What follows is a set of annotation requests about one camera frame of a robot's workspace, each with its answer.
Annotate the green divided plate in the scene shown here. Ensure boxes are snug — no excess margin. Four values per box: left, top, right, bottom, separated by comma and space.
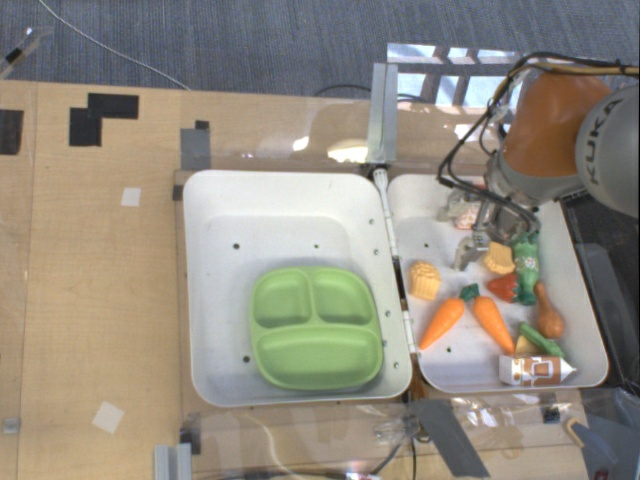
248, 266, 386, 392

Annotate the yellow ridged biscuit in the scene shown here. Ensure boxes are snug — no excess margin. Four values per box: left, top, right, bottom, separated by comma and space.
482, 240, 517, 276

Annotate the yellow cheese wedge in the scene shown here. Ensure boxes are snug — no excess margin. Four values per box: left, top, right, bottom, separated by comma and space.
514, 334, 542, 357

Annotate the white plastic tray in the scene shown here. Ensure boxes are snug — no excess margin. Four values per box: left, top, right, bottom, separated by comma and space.
181, 169, 414, 409
387, 173, 611, 395

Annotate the orange carrot with green top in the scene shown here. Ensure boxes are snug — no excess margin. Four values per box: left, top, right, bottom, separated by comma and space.
418, 283, 482, 352

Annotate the yellow corn piece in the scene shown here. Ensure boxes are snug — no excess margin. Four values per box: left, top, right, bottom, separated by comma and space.
409, 260, 443, 302

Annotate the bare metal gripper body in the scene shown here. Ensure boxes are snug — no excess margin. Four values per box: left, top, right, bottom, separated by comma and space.
471, 195, 542, 245

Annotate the green patterned bottle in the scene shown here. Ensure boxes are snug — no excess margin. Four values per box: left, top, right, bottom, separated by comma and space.
510, 231, 542, 307

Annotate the pink and white packet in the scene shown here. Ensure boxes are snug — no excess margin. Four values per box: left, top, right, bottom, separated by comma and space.
454, 201, 480, 231

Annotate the green pea pod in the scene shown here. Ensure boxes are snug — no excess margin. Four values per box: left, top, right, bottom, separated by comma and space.
517, 321, 567, 360

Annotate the white and brown carton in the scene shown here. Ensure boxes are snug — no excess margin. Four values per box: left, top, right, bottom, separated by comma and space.
498, 353, 579, 387

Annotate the brown chicken drumstick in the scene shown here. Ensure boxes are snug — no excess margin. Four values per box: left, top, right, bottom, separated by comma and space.
532, 280, 566, 340

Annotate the red strawberry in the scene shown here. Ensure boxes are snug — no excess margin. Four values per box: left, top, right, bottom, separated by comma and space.
486, 272, 521, 304

